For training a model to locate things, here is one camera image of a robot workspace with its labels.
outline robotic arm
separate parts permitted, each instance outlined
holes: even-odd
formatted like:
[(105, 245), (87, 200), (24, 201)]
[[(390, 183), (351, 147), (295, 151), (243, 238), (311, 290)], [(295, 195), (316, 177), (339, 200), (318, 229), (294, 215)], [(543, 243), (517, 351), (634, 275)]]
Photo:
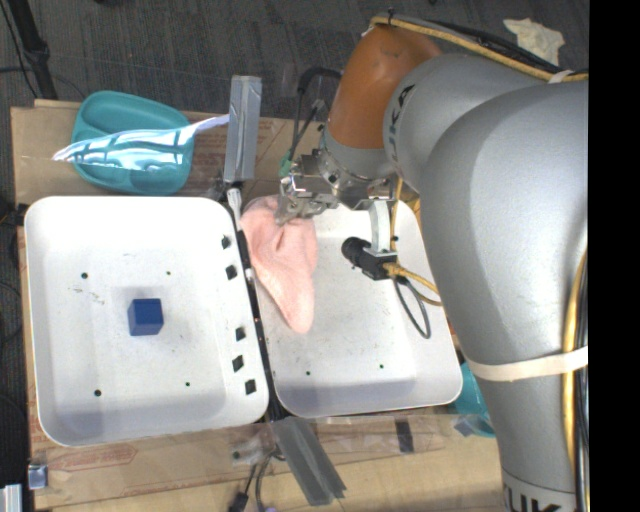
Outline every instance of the robotic arm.
[[(380, 222), (372, 204), (397, 200), (401, 176), (420, 196), (430, 266), (487, 403), (505, 509), (588, 510), (567, 408), (586, 363), (562, 369), (563, 353), (587, 345), (586, 315), (581, 343), (567, 327), (576, 276), (586, 301), (587, 77), (443, 54), (428, 22), (379, 21), (345, 68), (319, 148), (283, 178), (277, 220), (342, 203)], [(547, 371), (549, 358), (561, 369)], [(531, 360), (546, 370), (519, 374)]]

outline white tray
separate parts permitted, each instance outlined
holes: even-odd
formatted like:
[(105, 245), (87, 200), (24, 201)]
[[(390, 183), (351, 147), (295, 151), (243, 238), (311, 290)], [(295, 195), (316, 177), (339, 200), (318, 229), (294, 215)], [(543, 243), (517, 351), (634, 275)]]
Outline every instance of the white tray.
[[(38, 413), (51, 439), (105, 443), (264, 414), (253, 315), (220, 204), (50, 197), (29, 208), (25, 235)], [(231, 280), (230, 266), (238, 270)], [(130, 336), (129, 304), (156, 297), (162, 330)]]
[[(340, 206), (314, 221), (319, 253), (311, 330), (304, 335), (291, 331), (265, 289), (258, 288), (275, 388), (284, 407), (311, 418), (455, 400), (462, 374), (443, 309), (426, 306), (432, 336), (420, 337), (392, 282), (369, 279), (341, 253), (350, 236), (371, 240), (369, 214)], [(400, 263), (433, 282), (416, 217), (404, 203), (396, 222)], [(422, 322), (415, 299), (401, 289)]]

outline hole in tray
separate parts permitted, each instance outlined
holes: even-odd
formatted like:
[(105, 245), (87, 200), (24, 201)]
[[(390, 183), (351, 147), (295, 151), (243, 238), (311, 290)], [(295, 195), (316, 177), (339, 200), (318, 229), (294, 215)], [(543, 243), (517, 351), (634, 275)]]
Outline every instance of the hole in tray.
[(255, 393), (256, 391), (256, 381), (251, 379), (244, 383), (244, 391), (247, 395), (251, 393)]
[(240, 368), (242, 368), (244, 366), (244, 359), (242, 359), (242, 356), (238, 356), (236, 357), (233, 361), (233, 371), (237, 372)]
[(233, 265), (229, 265), (225, 270), (227, 272), (227, 278), (229, 280), (233, 279), (238, 275), (238, 271), (236, 270), (236, 267), (234, 267)]

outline black metal pole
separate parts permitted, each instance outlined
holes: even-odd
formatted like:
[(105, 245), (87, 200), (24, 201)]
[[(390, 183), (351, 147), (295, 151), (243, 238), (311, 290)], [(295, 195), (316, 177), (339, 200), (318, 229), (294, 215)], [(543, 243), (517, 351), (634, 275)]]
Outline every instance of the black metal pole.
[(7, 0), (7, 3), (22, 40), (24, 56), (33, 69), (42, 97), (57, 100), (58, 93), (53, 85), (53, 79), (47, 65), (49, 47), (38, 34), (38, 27), (33, 20), (29, 0)]

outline crumpled paper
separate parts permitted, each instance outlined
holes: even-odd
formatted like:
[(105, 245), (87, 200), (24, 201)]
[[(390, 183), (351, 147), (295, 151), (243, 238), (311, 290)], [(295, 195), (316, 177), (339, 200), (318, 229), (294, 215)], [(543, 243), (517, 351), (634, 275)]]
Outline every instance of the crumpled paper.
[(504, 20), (507, 29), (518, 38), (518, 46), (530, 51), (541, 59), (558, 65), (558, 50), (564, 45), (560, 32), (548, 29), (540, 23), (523, 20)]

